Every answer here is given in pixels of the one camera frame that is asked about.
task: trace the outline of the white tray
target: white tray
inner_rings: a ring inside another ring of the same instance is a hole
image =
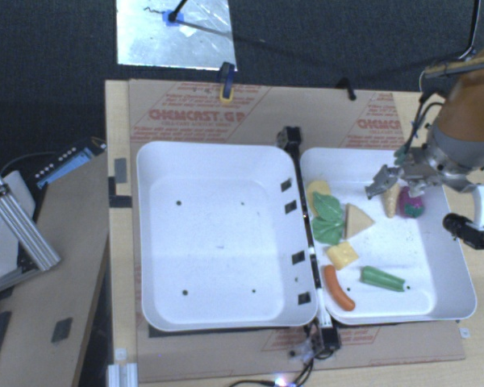
[[[368,200],[365,195],[365,185],[392,160],[391,151],[360,149],[312,148],[302,155],[304,185],[327,181],[343,206],[352,203],[375,221],[348,240],[360,258],[337,272],[355,309],[342,310],[324,291],[328,312],[348,325],[467,318],[477,299],[461,246],[442,226],[450,212],[443,188],[426,190],[425,212],[417,219],[387,218],[382,197]],[[315,242],[321,270],[330,264],[326,246]],[[397,293],[360,282],[366,265],[404,278],[408,289]]]
[[[151,325],[288,327],[314,318],[305,224],[284,151],[153,142],[140,149],[137,172],[142,309]]]

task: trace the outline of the aluminum foil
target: aluminum foil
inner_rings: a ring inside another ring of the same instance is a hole
[[[181,0],[116,0],[117,50],[121,65],[219,69],[236,65],[227,0],[188,0],[180,24],[163,12]]]

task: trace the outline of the wooden table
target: wooden table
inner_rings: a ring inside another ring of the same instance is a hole
[[[52,183],[38,228],[61,262],[0,301],[10,321],[0,350],[0,387],[77,386],[107,267],[106,154]],[[71,319],[55,343],[59,321]]]
[[[394,102],[400,117],[404,135],[410,131],[410,121],[418,106],[416,93],[394,93]],[[108,143],[108,175],[115,175],[117,159],[126,159],[130,167],[129,98],[127,83],[109,81],[106,84],[106,120]],[[472,181],[484,183],[484,171],[474,173]],[[458,214],[473,218],[474,207],[470,195],[459,195],[446,189],[451,209]],[[131,195],[131,176],[116,185],[118,195]],[[136,317],[135,278],[133,273],[132,213],[125,208],[110,210],[111,280],[113,303],[113,343],[118,354],[116,364],[135,363]],[[308,387],[324,385],[484,385],[484,251],[475,251],[463,245],[465,258],[474,282],[478,298],[476,313],[461,322],[469,330],[470,337],[463,340],[466,359],[439,363],[408,364],[375,368],[351,368],[314,371]],[[144,387],[165,385],[168,387],[221,387],[240,378],[272,380],[273,375],[258,377],[211,378],[195,381],[166,381],[143,384]]]

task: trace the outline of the toy sausage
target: toy sausage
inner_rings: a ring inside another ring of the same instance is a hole
[[[336,269],[333,265],[327,265],[323,270],[324,282],[328,286],[328,291],[333,299],[345,311],[355,309],[355,302],[342,290],[337,280]]]

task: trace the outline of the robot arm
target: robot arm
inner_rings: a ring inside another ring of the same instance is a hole
[[[463,74],[429,127],[426,142],[420,148],[411,147],[415,133],[433,105],[424,109],[424,103],[432,94],[422,94],[411,136],[394,154],[395,166],[382,166],[373,178],[373,183],[365,187],[369,199],[385,192],[398,179],[403,179],[410,186],[412,197],[421,195],[427,187],[447,185],[459,193],[473,193],[475,206],[483,205],[484,186],[481,185],[479,193],[478,185],[470,182],[467,175],[484,168],[484,50],[472,60],[444,66],[443,70],[446,69],[448,73],[443,72],[445,76]],[[426,69],[425,76],[437,77],[441,73],[439,66]],[[484,217],[475,218],[473,222],[460,219],[461,228],[456,228],[458,223],[455,218],[451,218],[452,222],[448,221],[445,227],[449,229],[453,226],[449,231],[456,236],[459,236],[458,231],[474,228],[480,239],[472,239],[467,243],[479,249],[484,247]]]

